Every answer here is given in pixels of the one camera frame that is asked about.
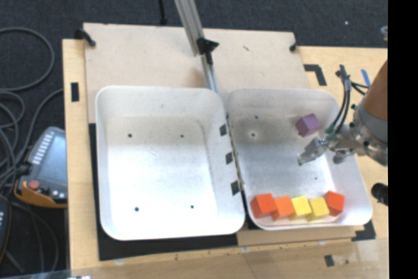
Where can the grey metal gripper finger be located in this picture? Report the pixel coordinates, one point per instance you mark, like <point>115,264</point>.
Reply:
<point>341,157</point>
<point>311,151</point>

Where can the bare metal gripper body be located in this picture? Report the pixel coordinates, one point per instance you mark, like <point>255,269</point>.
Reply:
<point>362,143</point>

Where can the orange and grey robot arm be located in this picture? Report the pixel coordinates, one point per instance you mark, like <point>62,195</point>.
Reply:
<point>378,98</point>

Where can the purple cube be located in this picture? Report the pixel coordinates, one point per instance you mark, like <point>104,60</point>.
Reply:
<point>308,124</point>

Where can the white plastic tray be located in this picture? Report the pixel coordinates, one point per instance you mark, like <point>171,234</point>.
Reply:
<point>163,166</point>
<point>277,166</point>

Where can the red-orange cube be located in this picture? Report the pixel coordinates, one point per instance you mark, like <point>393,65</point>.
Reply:
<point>335,202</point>
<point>263,205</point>

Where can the yellow cube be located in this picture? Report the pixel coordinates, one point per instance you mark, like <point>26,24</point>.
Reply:
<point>319,208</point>
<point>301,206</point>

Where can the orange cube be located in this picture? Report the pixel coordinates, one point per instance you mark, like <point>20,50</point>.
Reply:
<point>284,207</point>

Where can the pale wood board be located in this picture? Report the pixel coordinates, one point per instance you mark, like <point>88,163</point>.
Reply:
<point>147,55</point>

